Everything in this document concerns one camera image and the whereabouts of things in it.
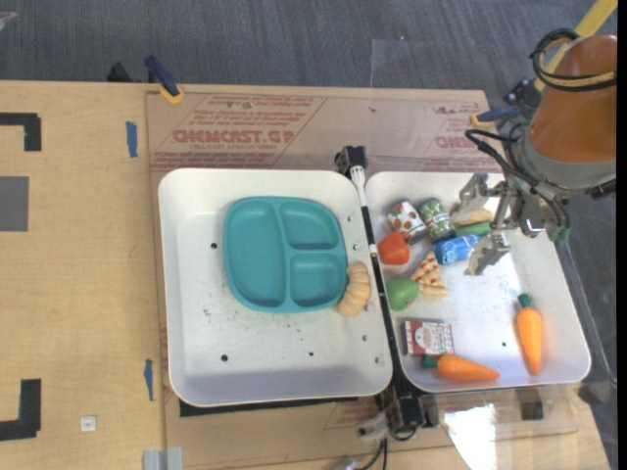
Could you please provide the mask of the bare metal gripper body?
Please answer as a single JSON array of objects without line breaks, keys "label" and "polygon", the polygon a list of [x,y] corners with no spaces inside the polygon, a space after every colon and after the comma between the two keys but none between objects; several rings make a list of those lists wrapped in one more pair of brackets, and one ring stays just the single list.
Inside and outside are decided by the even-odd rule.
[{"label": "bare metal gripper body", "polygon": [[518,229],[526,237],[543,232],[549,237],[564,236],[564,209],[555,195],[543,195],[521,179],[503,180],[489,194],[499,198],[491,222],[494,231]]}]

